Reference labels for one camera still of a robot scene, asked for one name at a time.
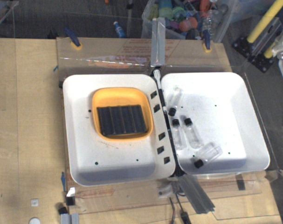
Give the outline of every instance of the gray floor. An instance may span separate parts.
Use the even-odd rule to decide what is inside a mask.
[[[17,38],[46,39],[50,30],[65,36],[63,28],[68,26],[80,37],[117,37],[113,27],[119,21],[126,29],[128,0],[16,0],[15,35]],[[130,37],[140,38],[141,15],[148,0],[134,0]],[[283,24],[283,9],[277,15]],[[241,35],[248,33],[243,23],[230,24],[222,42],[232,66],[244,65],[245,58],[232,49],[231,44]],[[274,63],[266,72],[260,72],[246,63],[246,77],[250,83],[261,118],[270,152],[271,164],[268,170],[283,170],[283,77]],[[276,203],[283,220],[283,176],[271,182]]]

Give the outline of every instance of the clear plastic vial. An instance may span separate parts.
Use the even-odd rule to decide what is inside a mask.
[[[203,146],[202,140],[191,119],[190,118],[185,119],[184,123],[185,125],[183,125],[183,129],[186,133],[190,146],[194,149],[202,147]]]
[[[168,114],[170,116],[175,115],[183,96],[184,96],[183,90],[179,87],[176,87],[174,89],[174,92],[173,92],[173,95],[171,96],[170,101],[167,104]]]
[[[179,120],[173,120],[173,142],[176,150],[182,150],[187,147],[183,128],[179,125]]]
[[[223,151],[220,146],[216,146],[212,142],[208,143],[197,152],[194,166],[200,168],[203,165],[207,165],[218,158],[222,153]]]

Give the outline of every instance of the white plastic tray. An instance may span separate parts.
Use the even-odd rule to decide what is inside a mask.
[[[224,174],[264,170],[269,153],[243,79],[231,72],[174,73],[162,78],[167,97],[175,86],[185,92],[176,117],[191,118],[203,143],[214,142],[223,154],[197,169],[191,162],[196,150],[177,151],[181,168],[188,174]]]
[[[91,102],[101,88],[132,87],[141,90],[152,109],[154,130],[143,140],[116,142],[95,130]],[[155,81],[146,75],[74,75],[63,83],[71,175],[83,186],[161,179],[170,176],[175,162]],[[161,109],[153,112],[159,104]],[[159,140],[159,134],[165,137]],[[157,149],[164,147],[158,154]]]

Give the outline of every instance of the black bottle cap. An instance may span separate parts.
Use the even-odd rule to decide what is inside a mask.
[[[196,168],[200,168],[201,166],[203,166],[203,161],[201,159],[198,159],[194,162],[194,165]]]
[[[168,114],[169,114],[170,116],[174,116],[175,113],[176,113],[176,111],[177,111],[177,110],[176,110],[175,108],[170,108]]]
[[[192,124],[193,124],[193,122],[191,121],[191,119],[190,119],[190,118],[185,119],[185,120],[184,120],[184,122],[185,122],[185,125],[187,125],[187,126],[189,126],[189,125],[192,125]]]
[[[174,119],[173,120],[173,126],[177,126],[179,125],[179,120],[178,119]]]

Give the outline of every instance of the wooden table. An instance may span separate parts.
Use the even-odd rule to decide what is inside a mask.
[[[226,55],[222,44],[215,47]],[[33,217],[42,224],[60,223],[66,158],[56,66],[55,40],[0,39],[0,224],[27,224]],[[213,213],[197,215],[184,202],[191,222],[282,223],[264,172],[256,177],[259,192],[212,199]],[[32,199],[38,199],[37,206]],[[145,206],[81,214],[80,224],[167,224],[171,213],[170,204]]]

